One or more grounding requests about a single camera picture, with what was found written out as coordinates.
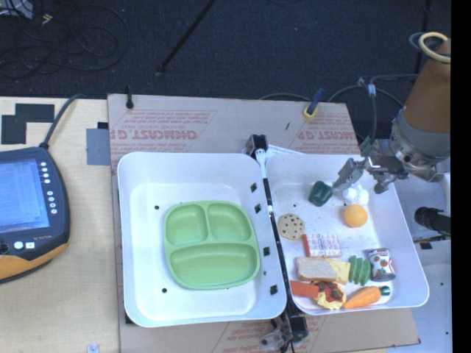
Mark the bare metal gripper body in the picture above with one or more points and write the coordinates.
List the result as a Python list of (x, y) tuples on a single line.
[(390, 164)]

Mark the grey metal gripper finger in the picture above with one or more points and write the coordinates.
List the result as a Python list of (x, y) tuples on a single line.
[(382, 187), (349, 173)]

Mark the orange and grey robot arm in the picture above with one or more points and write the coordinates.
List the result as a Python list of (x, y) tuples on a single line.
[(428, 94)]

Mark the white garlic bulb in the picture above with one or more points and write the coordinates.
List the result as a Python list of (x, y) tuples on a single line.
[(356, 195)]

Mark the orange ball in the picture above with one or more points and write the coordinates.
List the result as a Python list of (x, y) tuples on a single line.
[(355, 216)]

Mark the white plastic tray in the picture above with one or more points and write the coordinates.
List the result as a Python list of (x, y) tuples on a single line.
[(147, 234), (393, 234)]

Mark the white paper label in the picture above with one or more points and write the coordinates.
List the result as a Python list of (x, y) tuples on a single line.
[(285, 150)]

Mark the red and white packet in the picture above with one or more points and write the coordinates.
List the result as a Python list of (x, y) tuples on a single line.
[(324, 245)]

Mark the small can with tomato print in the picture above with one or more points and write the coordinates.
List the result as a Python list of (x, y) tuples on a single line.
[(380, 265)]

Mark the tan chocolate chip biscuit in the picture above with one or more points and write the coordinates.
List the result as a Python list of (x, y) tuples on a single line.
[(290, 227)]

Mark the thin black and white rod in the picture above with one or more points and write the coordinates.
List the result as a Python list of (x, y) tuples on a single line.
[(270, 204)]

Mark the green ribbed pea pod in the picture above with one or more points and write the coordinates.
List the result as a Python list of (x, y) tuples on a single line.
[(359, 270)]

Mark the yellow cheese slice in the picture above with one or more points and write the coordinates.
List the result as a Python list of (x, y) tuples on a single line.
[(343, 270)]

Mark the white bread slice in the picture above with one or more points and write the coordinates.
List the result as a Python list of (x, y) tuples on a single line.
[(314, 269)]

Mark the orange carrot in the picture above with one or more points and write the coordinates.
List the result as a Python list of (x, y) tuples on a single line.
[(362, 298)]

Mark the yellow and red pizza slice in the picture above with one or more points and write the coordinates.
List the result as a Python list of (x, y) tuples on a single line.
[(331, 296)]

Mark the orange red sausage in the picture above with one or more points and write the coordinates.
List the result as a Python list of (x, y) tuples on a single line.
[(303, 288)]

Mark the brown cardboard board red print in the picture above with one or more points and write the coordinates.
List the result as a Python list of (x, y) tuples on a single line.
[(228, 127)]

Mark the green divided plate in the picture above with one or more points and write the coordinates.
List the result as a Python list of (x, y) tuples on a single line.
[(211, 263)]

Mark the black cylinder on white bracket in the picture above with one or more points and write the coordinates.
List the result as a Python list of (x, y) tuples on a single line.
[(432, 219)]

